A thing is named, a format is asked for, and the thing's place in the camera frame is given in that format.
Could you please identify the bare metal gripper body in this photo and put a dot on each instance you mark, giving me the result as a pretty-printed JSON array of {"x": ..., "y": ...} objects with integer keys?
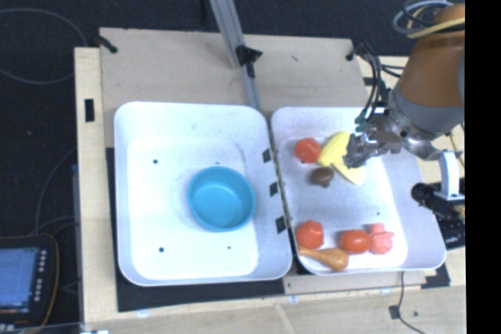
[{"x": 387, "y": 141}]

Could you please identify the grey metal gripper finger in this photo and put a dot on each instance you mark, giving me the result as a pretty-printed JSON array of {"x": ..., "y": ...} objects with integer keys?
[
  {"x": 358, "y": 139},
  {"x": 355, "y": 158}
]

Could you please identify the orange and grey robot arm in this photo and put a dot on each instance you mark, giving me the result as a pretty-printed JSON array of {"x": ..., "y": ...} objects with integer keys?
[{"x": 430, "y": 78}]

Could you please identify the brown toy mushroom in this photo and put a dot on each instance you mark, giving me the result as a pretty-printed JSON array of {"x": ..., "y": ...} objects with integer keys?
[{"x": 321, "y": 176}]

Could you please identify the orange toy tomato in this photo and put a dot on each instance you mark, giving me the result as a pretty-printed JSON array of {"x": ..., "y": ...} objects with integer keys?
[{"x": 307, "y": 149}]

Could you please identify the white plastic tray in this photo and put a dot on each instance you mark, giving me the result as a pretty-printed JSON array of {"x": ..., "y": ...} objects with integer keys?
[
  {"x": 344, "y": 207},
  {"x": 156, "y": 187}
]

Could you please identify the red toy tomato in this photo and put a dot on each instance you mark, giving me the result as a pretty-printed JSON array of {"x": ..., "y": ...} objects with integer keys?
[{"x": 355, "y": 241}]

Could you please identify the pink toy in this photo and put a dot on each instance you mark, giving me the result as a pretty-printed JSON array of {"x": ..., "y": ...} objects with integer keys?
[{"x": 380, "y": 239}]

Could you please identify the orange toy pepper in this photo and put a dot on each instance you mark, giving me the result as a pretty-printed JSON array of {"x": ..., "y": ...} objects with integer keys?
[{"x": 309, "y": 234}]

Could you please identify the brown toy chicken drumstick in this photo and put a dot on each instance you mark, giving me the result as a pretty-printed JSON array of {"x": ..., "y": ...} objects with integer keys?
[{"x": 332, "y": 258}]

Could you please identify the blue bowl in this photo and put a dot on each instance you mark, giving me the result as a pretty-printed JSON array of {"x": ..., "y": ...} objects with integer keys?
[{"x": 221, "y": 199}]

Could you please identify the pale wood board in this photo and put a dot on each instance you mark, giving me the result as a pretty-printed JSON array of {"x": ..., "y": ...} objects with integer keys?
[{"x": 176, "y": 70}]

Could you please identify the black cylinder on white bracket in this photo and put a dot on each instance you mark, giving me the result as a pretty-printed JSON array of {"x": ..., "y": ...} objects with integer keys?
[{"x": 448, "y": 176}]

